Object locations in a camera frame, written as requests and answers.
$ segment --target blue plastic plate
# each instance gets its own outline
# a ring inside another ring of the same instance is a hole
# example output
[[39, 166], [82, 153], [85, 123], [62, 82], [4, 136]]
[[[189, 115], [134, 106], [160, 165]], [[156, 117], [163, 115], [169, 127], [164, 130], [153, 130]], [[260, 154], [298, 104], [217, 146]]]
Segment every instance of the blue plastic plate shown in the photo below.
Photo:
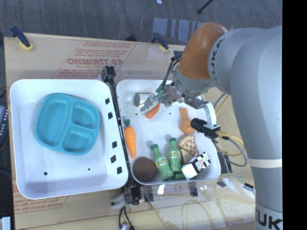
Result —
[[83, 155], [93, 148], [99, 127], [100, 114], [94, 106], [68, 94], [53, 93], [39, 109], [35, 137], [47, 148]]

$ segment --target gray carpet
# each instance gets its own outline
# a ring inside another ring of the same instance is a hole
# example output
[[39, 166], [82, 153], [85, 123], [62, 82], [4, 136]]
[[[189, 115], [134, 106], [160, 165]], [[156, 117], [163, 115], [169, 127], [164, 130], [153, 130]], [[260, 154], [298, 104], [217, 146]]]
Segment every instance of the gray carpet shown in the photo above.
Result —
[[[0, 31], [12, 26], [28, 33], [125, 40], [130, 35], [151, 42], [153, 32], [169, 44], [185, 45], [203, 22], [226, 28], [270, 28], [282, 24], [283, 0], [0, 0]], [[0, 50], [0, 87], [5, 87], [5, 60]], [[9, 143], [0, 150], [0, 170], [11, 173]], [[0, 213], [13, 216], [12, 186], [0, 173]]]

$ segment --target toy bottle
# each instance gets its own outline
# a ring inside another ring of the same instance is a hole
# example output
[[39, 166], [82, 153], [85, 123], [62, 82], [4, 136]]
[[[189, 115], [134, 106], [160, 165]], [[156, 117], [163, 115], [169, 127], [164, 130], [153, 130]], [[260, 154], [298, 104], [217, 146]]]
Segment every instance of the toy bottle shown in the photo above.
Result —
[[169, 139], [170, 148], [168, 150], [168, 161], [170, 164], [170, 169], [174, 174], [179, 174], [181, 172], [181, 153], [177, 147], [177, 139]]
[[152, 151], [154, 152], [153, 161], [157, 167], [158, 172], [160, 173], [160, 177], [163, 181], [168, 178], [173, 177], [173, 172], [169, 168], [169, 163], [167, 161], [166, 156], [164, 156], [160, 151], [157, 144], [153, 144], [151, 146]]

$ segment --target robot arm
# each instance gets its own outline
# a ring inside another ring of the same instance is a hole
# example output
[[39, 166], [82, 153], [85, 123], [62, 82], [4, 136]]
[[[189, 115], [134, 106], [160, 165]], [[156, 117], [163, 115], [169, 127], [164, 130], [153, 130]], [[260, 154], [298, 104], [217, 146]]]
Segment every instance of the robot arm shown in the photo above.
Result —
[[283, 229], [282, 26], [227, 31], [217, 23], [203, 24], [159, 101], [204, 108], [198, 97], [214, 86], [232, 96], [255, 182], [255, 229]]

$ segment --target toy carrot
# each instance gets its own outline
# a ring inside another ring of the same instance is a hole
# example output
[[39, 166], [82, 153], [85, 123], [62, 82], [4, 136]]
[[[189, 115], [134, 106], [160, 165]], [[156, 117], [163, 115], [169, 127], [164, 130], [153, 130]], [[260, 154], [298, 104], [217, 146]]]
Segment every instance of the toy carrot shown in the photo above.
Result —
[[130, 119], [124, 120], [126, 128], [124, 130], [126, 144], [129, 149], [130, 155], [135, 159], [135, 150], [136, 150], [136, 136], [134, 128], [130, 126]]
[[160, 102], [158, 102], [158, 104], [152, 109], [150, 110], [149, 112], [147, 112], [145, 114], [145, 116], [147, 118], [152, 118], [153, 116], [155, 116], [157, 114], [157, 112], [159, 111], [159, 108], [160, 108]]
[[188, 110], [187, 108], [180, 108], [180, 113], [182, 116], [180, 129], [185, 134], [190, 134], [194, 131], [194, 129], [191, 127], [191, 121], [188, 118]]

